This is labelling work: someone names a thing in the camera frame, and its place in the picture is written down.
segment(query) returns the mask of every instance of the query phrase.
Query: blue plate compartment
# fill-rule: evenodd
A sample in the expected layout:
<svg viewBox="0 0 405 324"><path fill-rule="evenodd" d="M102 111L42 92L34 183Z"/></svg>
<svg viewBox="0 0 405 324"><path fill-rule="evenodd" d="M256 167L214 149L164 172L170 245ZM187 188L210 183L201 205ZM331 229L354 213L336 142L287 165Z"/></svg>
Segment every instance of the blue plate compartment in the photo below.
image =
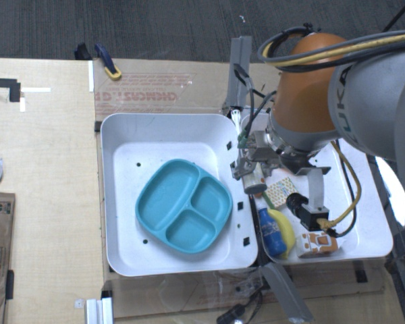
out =
<svg viewBox="0 0 405 324"><path fill-rule="evenodd" d="M136 218L158 239L184 253L206 250L232 210L228 189L199 166L173 159L160 167L136 201Z"/></svg>

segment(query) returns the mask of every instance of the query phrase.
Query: yellow banana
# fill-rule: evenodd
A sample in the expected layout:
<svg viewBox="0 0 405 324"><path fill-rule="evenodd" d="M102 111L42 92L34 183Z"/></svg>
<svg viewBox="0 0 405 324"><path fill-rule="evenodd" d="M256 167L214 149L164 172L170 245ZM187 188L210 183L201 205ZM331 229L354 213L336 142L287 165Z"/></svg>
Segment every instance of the yellow banana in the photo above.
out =
<svg viewBox="0 0 405 324"><path fill-rule="evenodd" d="M281 231L282 240L286 245L286 251L282 253L280 257L282 259L287 259L291 249L296 243L296 235L292 229L291 222L283 213L278 210L267 209L267 212L269 213L270 217L277 222L277 225Z"/></svg>

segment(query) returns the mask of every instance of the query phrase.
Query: yellow cable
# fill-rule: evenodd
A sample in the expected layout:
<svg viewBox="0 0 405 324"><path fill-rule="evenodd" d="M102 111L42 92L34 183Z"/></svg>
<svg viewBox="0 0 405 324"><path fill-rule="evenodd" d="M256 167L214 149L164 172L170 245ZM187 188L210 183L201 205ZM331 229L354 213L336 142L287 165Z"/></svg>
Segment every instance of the yellow cable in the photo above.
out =
<svg viewBox="0 0 405 324"><path fill-rule="evenodd" d="M334 57L337 55L343 55L347 53L351 53L353 51L362 51L364 49L370 49L375 47L380 47L383 45L388 45L390 43L402 42L405 41L405 34L391 36L386 38L380 38L378 40L371 40L364 43L359 43L358 45L351 45L348 47L342 47L339 49L333 49L331 51L324 51L322 53L317 53L314 55L309 55L305 57L301 57L294 60L285 60L285 61L277 61L277 62L267 62L269 65L272 66L279 66L279 67L287 67L293 65L303 65L305 63L310 63L312 61L327 59L329 57Z"/></svg>
<svg viewBox="0 0 405 324"><path fill-rule="evenodd" d="M342 221L357 205L358 201L360 200L360 197L362 195L362 186L360 185L360 181L358 181L357 175L353 168L351 167L350 162L348 162L347 158L345 155L341 152L341 150L338 148L335 142L331 142L331 145L333 145L333 148L336 150L336 152L339 154L339 157L342 159L342 161L345 163L346 167L350 171L354 181L356 182L357 186L357 194L356 198L354 201L351 203L351 205L344 211L343 214L341 214L337 219L334 219L332 221L329 221L328 219L318 219L317 223L319 224L320 228L324 231L328 230L329 228L333 228L335 225L337 225L340 221Z"/></svg>

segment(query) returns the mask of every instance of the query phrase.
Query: blue bottle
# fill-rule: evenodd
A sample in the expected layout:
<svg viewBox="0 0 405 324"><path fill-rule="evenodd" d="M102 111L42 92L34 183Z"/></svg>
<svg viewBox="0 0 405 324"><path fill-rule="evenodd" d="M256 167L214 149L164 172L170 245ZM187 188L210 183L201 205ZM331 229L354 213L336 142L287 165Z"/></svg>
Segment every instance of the blue bottle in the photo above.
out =
<svg viewBox="0 0 405 324"><path fill-rule="evenodd" d="M259 224L263 235L265 250L270 257L284 253L287 246L282 239L282 234L277 222L267 212L267 204L262 198L255 198L256 209L259 216Z"/></svg>

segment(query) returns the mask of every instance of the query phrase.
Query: blue clamp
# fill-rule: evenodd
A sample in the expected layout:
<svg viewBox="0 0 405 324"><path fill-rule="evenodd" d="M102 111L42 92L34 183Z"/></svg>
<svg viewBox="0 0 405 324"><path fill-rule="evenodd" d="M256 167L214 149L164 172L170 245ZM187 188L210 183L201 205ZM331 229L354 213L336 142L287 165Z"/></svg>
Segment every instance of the blue clamp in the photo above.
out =
<svg viewBox="0 0 405 324"><path fill-rule="evenodd" d="M98 57L103 60L105 65L105 72L112 80L119 80L122 77L122 72L114 65L111 56L109 56L106 48L101 44L97 43L94 45L94 49L97 52Z"/></svg>

